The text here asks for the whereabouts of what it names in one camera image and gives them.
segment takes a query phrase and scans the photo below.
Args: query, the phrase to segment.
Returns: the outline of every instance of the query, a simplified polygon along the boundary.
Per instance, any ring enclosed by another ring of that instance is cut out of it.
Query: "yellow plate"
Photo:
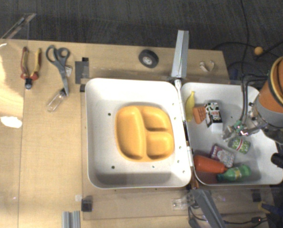
[[[136,162],[168,158],[174,151],[170,118],[153,106],[131,105],[116,114],[115,132],[121,155]]]

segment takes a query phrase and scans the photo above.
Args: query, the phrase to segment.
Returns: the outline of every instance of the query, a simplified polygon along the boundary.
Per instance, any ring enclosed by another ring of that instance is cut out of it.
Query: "dark floor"
[[[283,40],[283,0],[242,2],[249,44],[268,49]],[[34,40],[174,48],[177,30],[184,29],[190,32],[190,48],[247,42],[240,0],[0,0],[0,36],[20,15],[33,12],[29,38]],[[224,52],[229,72],[240,72],[240,64],[231,64],[242,60],[244,45],[216,49]],[[282,56],[283,43],[272,53]],[[245,71],[266,74],[275,59],[267,54],[255,62],[248,47]]]

